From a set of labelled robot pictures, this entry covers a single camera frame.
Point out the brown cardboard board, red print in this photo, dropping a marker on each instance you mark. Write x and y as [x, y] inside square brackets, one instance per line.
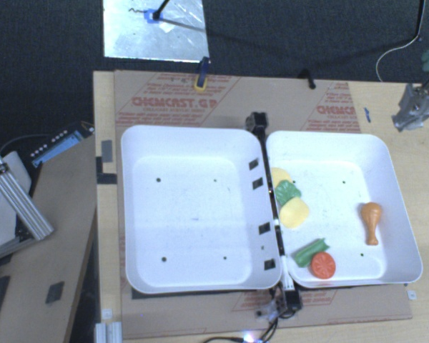
[293, 98]

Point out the green toy lettuce leaf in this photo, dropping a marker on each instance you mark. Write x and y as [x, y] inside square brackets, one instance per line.
[286, 192]

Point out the orange toy chicken drumstick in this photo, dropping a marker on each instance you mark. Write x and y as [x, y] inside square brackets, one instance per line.
[371, 214]

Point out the green toy pea pod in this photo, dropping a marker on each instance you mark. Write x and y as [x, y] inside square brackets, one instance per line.
[309, 253]

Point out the white plastic tray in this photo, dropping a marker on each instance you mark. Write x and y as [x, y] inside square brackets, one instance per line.
[337, 206]
[193, 209]

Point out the orange-red toy tomato slice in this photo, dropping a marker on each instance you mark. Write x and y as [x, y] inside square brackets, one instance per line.
[323, 265]

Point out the thin black and white rod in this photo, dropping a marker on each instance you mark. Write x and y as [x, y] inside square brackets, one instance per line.
[274, 206]

